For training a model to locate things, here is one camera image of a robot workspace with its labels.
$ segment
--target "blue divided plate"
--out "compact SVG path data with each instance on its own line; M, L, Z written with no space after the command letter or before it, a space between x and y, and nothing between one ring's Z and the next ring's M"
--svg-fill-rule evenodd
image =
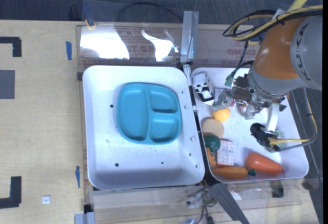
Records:
M128 141L168 144L181 132L178 97L164 86L127 84L118 94L116 121L120 134Z

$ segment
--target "brown round object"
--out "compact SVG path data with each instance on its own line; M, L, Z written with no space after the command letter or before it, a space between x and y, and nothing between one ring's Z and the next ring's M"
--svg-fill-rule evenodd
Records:
M204 136L215 135L222 138L224 134L224 127L222 123L212 117L203 120L201 130Z

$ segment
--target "wooden surface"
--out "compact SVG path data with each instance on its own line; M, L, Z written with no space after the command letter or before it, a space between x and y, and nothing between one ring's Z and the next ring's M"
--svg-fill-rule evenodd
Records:
M73 223L83 211L84 165L77 74L76 26L80 22L0 21L0 36L19 36L22 57L0 44L0 70L15 70L15 99L0 99L0 198L11 176L22 176L22 203L0 209L0 223ZM66 55L72 43L72 60ZM80 167L77 186L75 168ZM297 205L244 210L250 223L318 223L308 192ZM42 204L50 195L51 203ZM231 221L225 213L215 223ZM179 223L182 218L137 221Z

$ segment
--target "black bracket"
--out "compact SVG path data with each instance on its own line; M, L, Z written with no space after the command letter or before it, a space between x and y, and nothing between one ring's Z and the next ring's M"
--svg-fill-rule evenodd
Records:
M12 57L22 56L22 40L14 36L1 36L0 44L12 44Z
M9 197L0 198L0 209L16 208L20 203L22 203L22 177L11 177Z

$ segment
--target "small orange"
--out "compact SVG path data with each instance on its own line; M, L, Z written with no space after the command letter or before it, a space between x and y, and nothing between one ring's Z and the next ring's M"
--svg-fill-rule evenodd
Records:
M230 109L229 108L219 109L213 112L213 117L220 122L224 122L228 120L228 118L230 117Z

